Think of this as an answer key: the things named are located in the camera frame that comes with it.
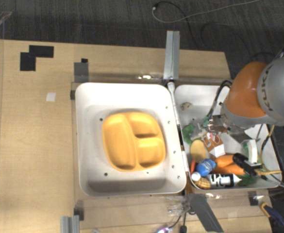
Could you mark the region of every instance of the metal bracket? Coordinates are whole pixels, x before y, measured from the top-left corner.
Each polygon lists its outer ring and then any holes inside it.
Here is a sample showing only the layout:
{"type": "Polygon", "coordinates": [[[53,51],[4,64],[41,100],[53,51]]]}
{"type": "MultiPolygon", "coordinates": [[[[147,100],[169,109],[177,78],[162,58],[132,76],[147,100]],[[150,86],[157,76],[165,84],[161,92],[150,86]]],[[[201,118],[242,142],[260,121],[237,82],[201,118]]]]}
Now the metal bracket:
{"type": "Polygon", "coordinates": [[[79,216],[61,217],[61,233],[80,233],[79,216]]]}
{"type": "Polygon", "coordinates": [[[167,31],[166,59],[163,73],[164,80],[179,78],[180,32],[167,31]]]}

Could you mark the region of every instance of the white cable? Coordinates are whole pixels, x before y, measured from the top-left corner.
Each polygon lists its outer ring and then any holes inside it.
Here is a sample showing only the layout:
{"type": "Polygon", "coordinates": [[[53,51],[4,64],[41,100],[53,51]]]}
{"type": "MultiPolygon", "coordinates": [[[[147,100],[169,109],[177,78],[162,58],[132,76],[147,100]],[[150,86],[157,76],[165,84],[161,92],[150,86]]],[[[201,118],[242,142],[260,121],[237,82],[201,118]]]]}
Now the white cable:
{"type": "Polygon", "coordinates": [[[242,3],[231,4],[231,5],[227,5],[227,6],[225,6],[225,7],[221,7],[221,8],[214,9],[214,10],[209,10],[209,11],[205,11],[205,12],[198,12],[198,13],[195,13],[195,14],[192,14],[192,15],[183,17],[183,18],[181,18],[181,19],[174,20],[174,21],[163,21],[163,20],[159,19],[158,17],[156,17],[155,14],[154,14],[154,11],[156,10],[156,7],[153,7],[153,8],[152,8],[151,13],[152,13],[152,16],[153,16],[157,21],[160,21],[160,22],[163,22],[163,23],[174,23],[174,22],[182,21],[182,20],[184,20],[184,19],[186,19],[186,18],[189,18],[189,17],[194,17],[194,16],[198,16],[198,15],[203,15],[203,14],[211,13],[211,12],[214,12],[214,11],[223,10],[223,9],[227,9],[227,8],[234,7],[234,6],[240,6],[240,5],[250,4],[250,3],[258,2],[258,1],[260,1],[260,0],[253,0],[253,1],[249,1],[249,2],[242,2],[242,3]]]}

